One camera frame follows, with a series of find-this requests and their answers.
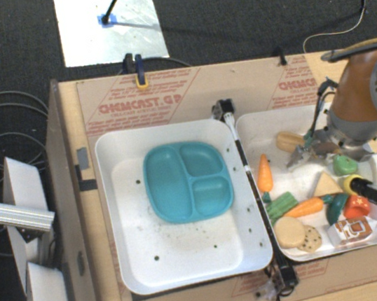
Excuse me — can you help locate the white and brown carton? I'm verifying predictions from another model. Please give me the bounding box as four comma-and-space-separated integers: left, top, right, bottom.
325, 213, 377, 249

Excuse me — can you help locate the white plastic tray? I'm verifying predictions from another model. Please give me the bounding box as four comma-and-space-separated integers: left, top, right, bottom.
92, 108, 278, 300
233, 92, 377, 270

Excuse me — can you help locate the orange carrot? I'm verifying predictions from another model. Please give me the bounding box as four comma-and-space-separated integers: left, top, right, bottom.
252, 152, 277, 206
281, 193, 336, 221

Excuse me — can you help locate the round tan biscuit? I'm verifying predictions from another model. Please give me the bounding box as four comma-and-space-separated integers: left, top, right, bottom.
273, 213, 308, 251

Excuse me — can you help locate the thin black and white rod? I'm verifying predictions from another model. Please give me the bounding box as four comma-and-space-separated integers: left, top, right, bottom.
223, 107, 291, 281

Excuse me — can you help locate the beige bread roll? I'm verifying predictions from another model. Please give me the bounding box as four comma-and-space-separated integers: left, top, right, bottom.
275, 128, 308, 155

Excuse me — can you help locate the green ribbed toy vegetable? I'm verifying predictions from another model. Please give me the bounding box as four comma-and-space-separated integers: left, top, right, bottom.
263, 189, 303, 227

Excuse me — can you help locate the tan cheese wedge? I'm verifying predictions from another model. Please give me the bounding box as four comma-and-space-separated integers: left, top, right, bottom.
309, 168, 345, 199

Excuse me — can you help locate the brown cardboard board red print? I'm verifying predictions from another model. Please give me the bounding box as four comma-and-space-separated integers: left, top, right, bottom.
75, 35, 377, 301

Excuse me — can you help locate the green toy pepper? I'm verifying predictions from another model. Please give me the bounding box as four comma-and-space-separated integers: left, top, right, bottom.
331, 151, 360, 177

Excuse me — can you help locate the black cylinder on white bracket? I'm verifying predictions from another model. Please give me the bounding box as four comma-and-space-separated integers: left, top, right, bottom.
345, 151, 377, 210

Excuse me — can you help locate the blue divided plate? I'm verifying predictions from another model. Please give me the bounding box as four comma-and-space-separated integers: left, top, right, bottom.
139, 134, 238, 229

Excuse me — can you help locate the black block with thin wires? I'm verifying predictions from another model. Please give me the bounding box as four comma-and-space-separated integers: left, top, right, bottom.
210, 97, 237, 122
262, 259, 301, 300

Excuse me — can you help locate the chocolate chip cookie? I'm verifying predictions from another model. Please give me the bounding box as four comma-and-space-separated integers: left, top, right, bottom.
293, 223, 325, 255

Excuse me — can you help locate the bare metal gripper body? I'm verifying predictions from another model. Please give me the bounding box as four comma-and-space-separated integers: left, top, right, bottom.
304, 121, 371, 165

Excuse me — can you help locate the dark green curved toy vegetable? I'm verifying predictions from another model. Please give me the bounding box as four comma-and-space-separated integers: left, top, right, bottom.
323, 191, 355, 226

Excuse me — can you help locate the yellow round object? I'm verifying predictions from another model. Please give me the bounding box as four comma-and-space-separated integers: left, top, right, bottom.
341, 172, 365, 195

